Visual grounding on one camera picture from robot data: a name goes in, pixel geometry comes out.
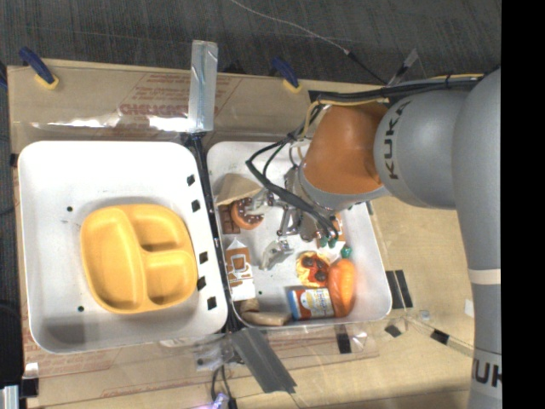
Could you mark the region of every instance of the white wire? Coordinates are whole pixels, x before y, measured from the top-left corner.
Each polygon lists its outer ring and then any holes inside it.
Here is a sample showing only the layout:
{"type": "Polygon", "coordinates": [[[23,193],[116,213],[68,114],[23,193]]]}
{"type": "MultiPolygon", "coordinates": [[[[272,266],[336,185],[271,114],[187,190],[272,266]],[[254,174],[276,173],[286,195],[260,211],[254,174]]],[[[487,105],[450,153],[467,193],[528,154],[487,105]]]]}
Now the white wire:
{"type": "Polygon", "coordinates": [[[341,49],[342,52],[345,55],[347,55],[349,53],[349,51],[347,49],[345,49],[344,47],[342,47],[340,44],[335,43],[334,41],[331,41],[327,37],[323,37],[322,35],[318,35],[316,32],[310,31],[310,30],[308,30],[307,28],[305,28],[303,26],[299,26],[296,23],[293,23],[293,22],[287,21],[287,20],[281,20],[281,19],[275,18],[275,17],[273,17],[271,15],[263,14],[261,12],[258,12],[256,10],[252,9],[252,8],[249,8],[248,6],[244,6],[241,2],[238,2],[237,0],[229,0],[229,2],[231,2],[233,4],[236,4],[240,8],[242,8],[244,10],[247,10],[248,12],[251,12],[252,14],[259,15],[260,17],[266,18],[268,20],[277,21],[278,23],[282,23],[282,24],[285,24],[285,25],[288,25],[288,26],[295,27],[296,29],[299,29],[299,30],[301,30],[301,31],[303,31],[305,33],[308,33],[312,37],[317,37],[317,38],[321,39],[322,41],[325,41],[326,43],[329,43],[329,44],[337,47],[338,49],[341,49]]]}

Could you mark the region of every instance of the can label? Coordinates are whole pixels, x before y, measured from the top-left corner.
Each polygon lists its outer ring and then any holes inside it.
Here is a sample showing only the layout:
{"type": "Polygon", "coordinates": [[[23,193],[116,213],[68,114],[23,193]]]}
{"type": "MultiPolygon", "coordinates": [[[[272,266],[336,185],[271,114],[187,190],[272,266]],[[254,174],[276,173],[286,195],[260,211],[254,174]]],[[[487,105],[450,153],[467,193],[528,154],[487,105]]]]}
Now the can label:
{"type": "Polygon", "coordinates": [[[290,291],[291,313],[295,320],[328,318],[335,316],[330,292],[327,288],[301,288],[290,291]]]}

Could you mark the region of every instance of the yellow clamp tip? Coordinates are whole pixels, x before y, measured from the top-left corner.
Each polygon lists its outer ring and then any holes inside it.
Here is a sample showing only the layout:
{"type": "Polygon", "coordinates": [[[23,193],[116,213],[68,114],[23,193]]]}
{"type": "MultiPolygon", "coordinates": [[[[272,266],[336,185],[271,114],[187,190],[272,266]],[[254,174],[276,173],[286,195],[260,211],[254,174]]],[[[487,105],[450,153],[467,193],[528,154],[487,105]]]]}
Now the yellow clamp tip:
{"type": "Polygon", "coordinates": [[[53,75],[53,83],[48,84],[45,80],[40,78],[37,74],[34,75],[34,80],[36,80],[39,84],[41,84],[44,88],[53,90],[57,87],[59,84],[59,78],[57,78],[55,75],[53,75]]]}
{"type": "Polygon", "coordinates": [[[288,89],[289,91],[291,91],[292,93],[294,94],[299,94],[299,92],[301,91],[302,89],[302,85],[299,84],[299,86],[296,88],[295,86],[293,86],[290,82],[288,82],[286,79],[284,79],[282,81],[282,84],[284,85],[284,87],[286,89],[288,89]]]}

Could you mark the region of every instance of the chocolate donut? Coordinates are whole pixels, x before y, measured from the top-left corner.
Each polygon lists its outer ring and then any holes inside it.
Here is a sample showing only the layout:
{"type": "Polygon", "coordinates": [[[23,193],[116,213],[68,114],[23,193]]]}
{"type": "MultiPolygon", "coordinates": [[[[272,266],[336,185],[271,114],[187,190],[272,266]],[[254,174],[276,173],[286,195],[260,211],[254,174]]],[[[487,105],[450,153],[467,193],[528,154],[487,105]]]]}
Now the chocolate donut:
{"type": "Polygon", "coordinates": [[[252,202],[251,197],[240,199],[231,204],[231,218],[240,228],[251,230],[256,228],[263,221],[263,215],[249,215],[246,213],[246,206],[252,202]]]}

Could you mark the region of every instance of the orange toy vegetable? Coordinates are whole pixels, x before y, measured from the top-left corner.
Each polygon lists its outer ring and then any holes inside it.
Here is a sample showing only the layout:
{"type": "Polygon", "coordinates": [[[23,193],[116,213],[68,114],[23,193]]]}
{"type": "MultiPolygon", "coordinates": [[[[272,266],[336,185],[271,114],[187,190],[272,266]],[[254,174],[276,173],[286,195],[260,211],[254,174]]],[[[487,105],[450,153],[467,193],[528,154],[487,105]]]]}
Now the orange toy vegetable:
{"type": "Polygon", "coordinates": [[[356,268],[347,258],[330,266],[327,278],[335,317],[346,317],[352,311],[356,301],[356,268]]]}

